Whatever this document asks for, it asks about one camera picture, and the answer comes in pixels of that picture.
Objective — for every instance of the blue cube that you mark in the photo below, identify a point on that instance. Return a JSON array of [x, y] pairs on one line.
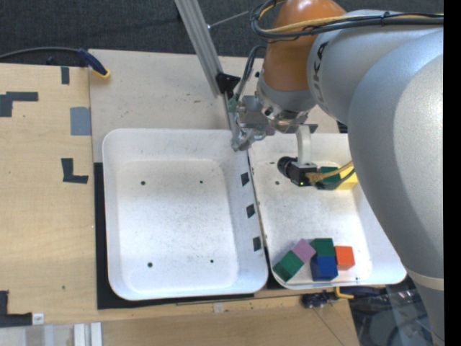
[[324, 268]]

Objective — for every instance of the black cylinder on white bracket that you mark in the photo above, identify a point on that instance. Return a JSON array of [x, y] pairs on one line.
[[302, 173]]

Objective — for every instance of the purple cube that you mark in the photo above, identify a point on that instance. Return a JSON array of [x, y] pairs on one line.
[[303, 250]]

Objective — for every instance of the white plastic tray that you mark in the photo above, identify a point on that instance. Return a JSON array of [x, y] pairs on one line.
[[176, 215], [309, 215]]

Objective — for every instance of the thin black rod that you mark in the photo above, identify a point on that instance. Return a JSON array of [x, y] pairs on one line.
[[258, 207]]

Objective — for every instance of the green cube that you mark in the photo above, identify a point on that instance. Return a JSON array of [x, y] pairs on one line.
[[323, 247], [288, 265], [329, 180]]

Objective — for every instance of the orange cube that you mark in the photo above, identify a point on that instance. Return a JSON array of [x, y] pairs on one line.
[[344, 257]]

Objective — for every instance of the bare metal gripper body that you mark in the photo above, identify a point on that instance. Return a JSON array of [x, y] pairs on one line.
[[256, 115]]

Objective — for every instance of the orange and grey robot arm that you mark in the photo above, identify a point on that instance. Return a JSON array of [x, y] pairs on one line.
[[389, 96]]

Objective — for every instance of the pale wood board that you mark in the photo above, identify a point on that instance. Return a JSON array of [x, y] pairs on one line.
[[151, 92]]

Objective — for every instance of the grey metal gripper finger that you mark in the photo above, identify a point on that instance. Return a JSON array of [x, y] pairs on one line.
[[237, 142], [252, 136]]

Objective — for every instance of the yellow cube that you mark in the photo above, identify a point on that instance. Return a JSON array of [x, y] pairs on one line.
[[348, 181]]

